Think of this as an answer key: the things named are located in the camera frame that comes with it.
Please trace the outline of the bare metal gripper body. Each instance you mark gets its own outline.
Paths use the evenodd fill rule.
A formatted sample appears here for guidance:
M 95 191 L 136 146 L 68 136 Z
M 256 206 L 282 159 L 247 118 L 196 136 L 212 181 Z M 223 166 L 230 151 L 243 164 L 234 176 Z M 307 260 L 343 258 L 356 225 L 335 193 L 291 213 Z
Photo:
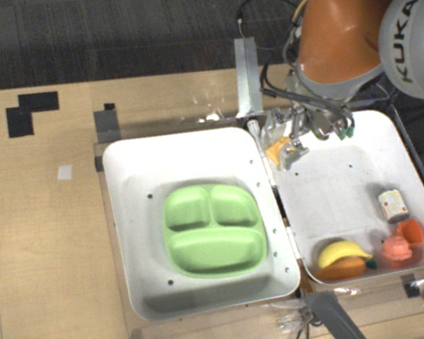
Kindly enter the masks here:
M 330 103 L 309 105 L 295 102 L 291 108 L 290 139 L 297 140 L 310 132 L 320 141 L 330 135 L 337 137 L 353 136 L 351 112 L 344 106 Z

